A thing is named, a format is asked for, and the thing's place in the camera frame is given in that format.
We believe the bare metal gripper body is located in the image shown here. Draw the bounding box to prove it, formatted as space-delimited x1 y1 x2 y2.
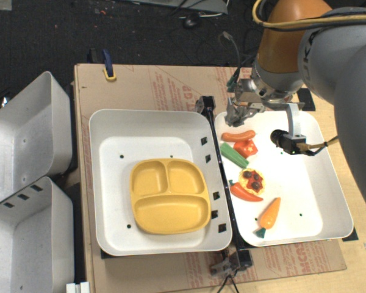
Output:
234 78 294 111

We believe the orange sausage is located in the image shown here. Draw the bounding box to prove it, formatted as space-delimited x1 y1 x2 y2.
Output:
221 129 257 143

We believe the red block with yellow spots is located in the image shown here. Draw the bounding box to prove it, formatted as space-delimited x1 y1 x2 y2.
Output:
233 139 259 159

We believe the green vegetable pod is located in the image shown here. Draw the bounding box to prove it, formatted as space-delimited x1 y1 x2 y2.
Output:
220 142 250 170

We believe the thin black rod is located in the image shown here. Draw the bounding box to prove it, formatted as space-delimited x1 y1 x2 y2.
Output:
204 107 242 253

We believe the round pizza with dark olives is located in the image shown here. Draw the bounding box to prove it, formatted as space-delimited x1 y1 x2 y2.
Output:
238 168 266 196

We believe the red chili pepper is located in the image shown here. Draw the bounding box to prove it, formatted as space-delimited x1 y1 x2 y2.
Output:
228 179 264 203

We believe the brown cardboard board red print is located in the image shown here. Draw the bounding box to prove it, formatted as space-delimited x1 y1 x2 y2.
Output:
74 63 348 293

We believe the white plastic tray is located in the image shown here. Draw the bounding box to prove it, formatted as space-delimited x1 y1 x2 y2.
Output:
88 109 234 257
213 110 354 248

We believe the orange carrot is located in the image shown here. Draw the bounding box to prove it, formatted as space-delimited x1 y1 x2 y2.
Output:
255 197 282 239

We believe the yellow divided plate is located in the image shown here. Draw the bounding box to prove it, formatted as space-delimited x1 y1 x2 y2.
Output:
129 158 212 236

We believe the black block with thin wires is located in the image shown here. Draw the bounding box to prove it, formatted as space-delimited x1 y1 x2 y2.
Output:
209 248 253 277
195 95 217 116

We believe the black cylinder on white bracket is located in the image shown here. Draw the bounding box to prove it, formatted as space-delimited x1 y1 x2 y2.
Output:
270 102 307 156

